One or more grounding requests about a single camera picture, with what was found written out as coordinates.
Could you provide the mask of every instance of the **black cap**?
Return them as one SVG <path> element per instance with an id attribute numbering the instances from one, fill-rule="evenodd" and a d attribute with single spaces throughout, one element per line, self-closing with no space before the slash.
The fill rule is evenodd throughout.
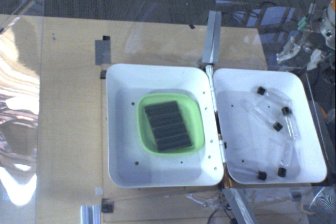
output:
<path id="1" fill-rule="evenodd" d="M 292 111 L 288 106 L 283 107 L 281 111 L 284 116 L 292 114 Z"/>
<path id="2" fill-rule="evenodd" d="M 261 86 L 257 90 L 257 93 L 260 94 L 260 95 L 264 95 L 265 92 L 266 92 L 266 89 L 261 87 Z"/>
<path id="3" fill-rule="evenodd" d="M 280 176 L 280 177 L 285 177 L 285 176 L 286 176 L 286 172 L 287 172 L 287 169 L 286 169 L 286 168 L 280 167 L 280 168 L 278 169 L 278 176 Z"/>
<path id="4" fill-rule="evenodd" d="M 282 129 L 282 125 L 281 125 L 279 122 L 275 122 L 275 123 L 273 124 L 273 128 L 274 128 L 277 132 L 279 132 L 279 131 Z"/>
<path id="5" fill-rule="evenodd" d="M 267 173 L 266 172 L 258 171 L 258 176 L 257 176 L 258 179 L 265 181 L 266 177 L 267 177 Z"/>

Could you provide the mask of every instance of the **black end cap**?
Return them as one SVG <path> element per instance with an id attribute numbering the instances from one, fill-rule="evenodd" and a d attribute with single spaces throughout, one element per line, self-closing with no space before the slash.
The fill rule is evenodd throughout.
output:
<path id="1" fill-rule="evenodd" d="M 280 167 L 280 168 L 278 169 L 278 176 L 280 176 L 280 177 L 285 177 L 285 176 L 286 176 L 286 172 L 287 172 L 287 169 L 286 169 L 286 168 Z"/>
<path id="2" fill-rule="evenodd" d="M 260 95 L 264 95 L 265 92 L 266 92 L 266 89 L 263 88 L 263 87 L 259 87 L 258 90 L 257 90 L 257 93 L 260 94 Z"/>
<path id="3" fill-rule="evenodd" d="M 279 122 L 273 124 L 273 129 L 279 132 L 282 129 L 282 125 Z"/>
<path id="4" fill-rule="evenodd" d="M 284 116 L 292 114 L 292 111 L 288 106 L 283 107 L 281 111 Z"/>
<path id="5" fill-rule="evenodd" d="M 107 70 L 101 70 L 100 71 L 100 79 L 106 79 L 106 73 L 107 73 Z"/>
<path id="6" fill-rule="evenodd" d="M 267 173 L 263 171 L 258 171 L 258 179 L 265 181 L 267 178 Z"/>

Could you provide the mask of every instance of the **glass panel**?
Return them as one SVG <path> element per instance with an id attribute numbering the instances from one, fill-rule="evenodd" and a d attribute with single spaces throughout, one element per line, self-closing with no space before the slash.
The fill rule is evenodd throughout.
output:
<path id="1" fill-rule="evenodd" d="M 188 9 L 192 7 L 188 5 L 131 0 L 111 0 L 110 4 L 120 7 L 114 21 L 55 19 L 48 21 L 50 25 L 59 22 L 57 27 L 52 25 L 45 29 L 45 37 L 50 43 L 44 47 L 44 53 L 48 56 L 45 60 L 48 74 L 45 76 L 48 82 L 45 98 L 50 97 L 53 102 L 46 106 L 48 117 L 44 121 L 45 130 L 52 126 L 52 132 L 45 132 L 44 152 L 40 155 L 44 162 L 41 171 L 50 171 L 50 174 L 40 175 L 40 178 L 44 178 L 41 193 L 46 194 L 41 195 L 39 200 L 41 219 L 53 216 L 56 222 L 62 222 L 64 216 L 59 210 L 61 208 L 70 212 L 74 221 L 79 221 L 80 205 L 99 204 L 103 197 L 111 198 L 116 203 L 115 213 L 104 214 L 105 220 L 134 220 L 140 217 L 129 214 L 130 208 L 145 207 L 144 200 L 150 207 L 152 197 L 166 201 L 169 195 L 176 194 L 184 199 L 186 193 L 201 191 L 200 188 L 121 189 L 112 183 L 108 176 L 105 151 L 106 122 L 103 123 L 102 144 L 99 140 L 100 101 L 102 119 L 105 119 L 106 93 L 104 81 L 98 79 L 100 67 L 94 65 L 93 55 L 95 40 L 108 35 L 111 37 L 111 63 L 107 63 L 108 66 L 114 63 L 196 66 L 203 53 L 208 12 L 190 18 Z M 300 9 L 232 2 L 207 5 L 209 9 L 222 12 L 221 50 L 216 68 L 288 70 L 304 77 L 309 53 L 301 50 L 302 55 L 297 54 L 281 63 L 277 61 L 277 54 L 282 52 L 283 46 L 290 37 L 298 34 L 297 22 L 304 15 Z M 187 20 L 190 23 L 158 23 L 173 14 L 172 10 L 177 10 L 181 17 L 174 21 L 183 23 Z M 55 134 L 59 133 L 66 139 L 55 138 Z M 163 217 L 159 214 L 160 210 L 167 213 L 166 204 L 160 204 L 163 206 L 156 211 L 156 215 L 150 210 L 144 211 L 151 218 L 159 219 Z M 179 204 L 171 202 L 170 209 L 173 206 L 179 207 Z M 195 216 L 196 211 L 199 217 L 208 215 L 208 212 L 200 211 L 197 203 L 195 208 L 191 206 L 189 209 L 180 216 Z"/>
<path id="2" fill-rule="evenodd" d="M 35 223 L 44 0 L 0 17 L 1 223 Z"/>

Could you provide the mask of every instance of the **black sponge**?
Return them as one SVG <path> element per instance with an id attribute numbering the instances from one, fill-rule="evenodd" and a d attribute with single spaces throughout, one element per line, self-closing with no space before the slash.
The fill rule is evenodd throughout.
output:
<path id="1" fill-rule="evenodd" d="M 145 106 L 159 152 L 191 146 L 177 102 Z"/>

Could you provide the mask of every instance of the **transparent plastic object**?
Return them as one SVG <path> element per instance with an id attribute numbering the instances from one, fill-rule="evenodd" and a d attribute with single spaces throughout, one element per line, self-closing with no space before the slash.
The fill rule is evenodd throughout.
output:
<path id="1" fill-rule="evenodd" d="M 268 111 L 266 111 L 260 103 L 254 106 L 249 101 L 246 101 L 245 103 L 246 108 L 249 112 L 252 113 L 252 115 L 261 121 L 265 122 L 270 128 L 276 130 L 279 132 L 282 129 L 282 124 L 279 123 L 279 121 Z"/>
<path id="2" fill-rule="evenodd" d="M 280 107 L 290 106 L 291 104 L 290 99 L 284 93 L 281 93 L 275 89 L 266 90 L 264 87 L 260 86 L 257 89 L 257 93 L 265 97 L 273 104 L 279 105 Z"/>
<path id="3" fill-rule="evenodd" d="M 256 169 L 252 169 L 249 167 L 242 167 L 242 166 L 237 166 L 237 165 L 233 165 L 232 168 L 230 168 L 230 171 L 235 174 L 244 174 L 253 178 L 257 178 L 260 180 L 265 181 L 267 178 L 267 173 L 264 171 L 260 171 L 260 170 L 256 170 Z"/>
<path id="4" fill-rule="evenodd" d="M 1 224 L 36 221 L 43 15 L 44 0 L 22 0 L 0 15 Z"/>
<path id="5" fill-rule="evenodd" d="M 293 141 L 286 141 L 278 160 L 278 176 L 285 177 L 293 155 Z"/>
<path id="6" fill-rule="evenodd" d="M 292 110 L 289 107 L 285 106 L 281 109 L 281 111 L 286 121 L 289 138 L 298 139 L 300 137 L 300 132 Z"/>

